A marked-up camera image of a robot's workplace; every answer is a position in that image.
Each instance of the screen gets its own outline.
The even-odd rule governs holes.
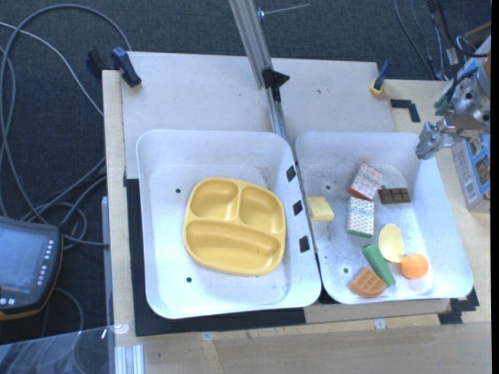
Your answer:
[[[46,235],[0,227],[0,287],[29,294],[46,244]]]

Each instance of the black floor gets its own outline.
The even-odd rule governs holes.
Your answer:
[[[438,1],[453,42],[458,35],[491,21],[491,0]],[[399,16],[394,0],[255,2],[264,12],[308,5],[264,17],[264,32],[273,57],[365,61],[378,65],[388,59],[391,63],[388,78],[392,79],[451,78],[463,62],[458,53],[459,63],[449,64],[445,50],[451,42],[440,26],[444,51],[441,57],[428,0],[397,0]],[[14,26],[49,8],[29,19],[23,29],[52,44],[68,60],[98,107],[101,86],[86,68],[87,53],[96,48],[106,66],[112,68],[109,58],[112,48],[128,47],[122,35],[98,13],[73,6],[54,7],[61,4],[82,5],[112,19],[136,51],[245,54],[227,0],[0,0],[0,22]],[[442,15],[437,11],[435,17],[441,25]],[[475,34],[470,42],[480,42],[488,34],[490,30]],[[0,26],[0,46],[9,49],[16,74],[15,110],[8,146],[16,177],[29,200],[39,206],[54,192],[82,178],[104,156],[103,121],[56,53],[26,34],[19,34],[10,44],[11,35],[11,29]],[[465,44],[461,46],[470,51]],[[6,123],[12,100],[9,71],[5,72],[2,90]],[[23,218],[30,208],[14,182],[5,153],[0,175],[5,205],[2,215]],[[78,188],[64,201],[75,203],[91,184]],[[84,239],[101,242],[101,199],[105,195],[104,183],[91,189],[81,200],[81,213],[69,220],[64,232],[74,231],[78,236],[84,215],[88,225]],[[67,205],[55,207],[44,218],[59,224],[67,212]],[[78,245],[66,250],[56,286],[48,309],[30,318],[0,323],[0,344],[78,330],[78,309],[64,291],[79,302],[84,328],[106,324],[101,247]]]

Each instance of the orange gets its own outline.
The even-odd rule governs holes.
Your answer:
[[[402,260],[402,273],[410,279],[421,278],[429,267],[428,259],[420,253],[409,253]]]

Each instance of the robot end effector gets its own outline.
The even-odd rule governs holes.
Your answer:
[[[438,150],[460,139],[490,134],[490,61],[491,53],[480,66],[456,77],[435,108],[441,120],[426,122],[419,134],[416,155],[431,158]]]

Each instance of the yellow sponge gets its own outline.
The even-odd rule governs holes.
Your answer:
[[[309,204],[310,218],[312,221],[332,221],[334,212],[323,196],[309,196],[306,201]]]

